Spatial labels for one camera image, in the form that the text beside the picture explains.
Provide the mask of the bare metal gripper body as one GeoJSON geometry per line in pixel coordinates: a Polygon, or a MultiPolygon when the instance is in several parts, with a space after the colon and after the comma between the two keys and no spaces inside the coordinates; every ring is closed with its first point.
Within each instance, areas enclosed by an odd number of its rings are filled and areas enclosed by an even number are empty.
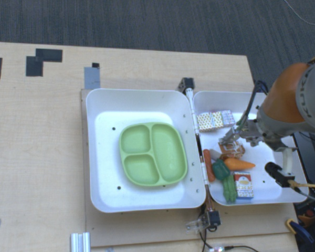
{"type": "Polygon", "coordinates": [[[261,119],[248,119],[240,126],[240,137],[252,147],[268,142],[268,130],[261,119]]]}

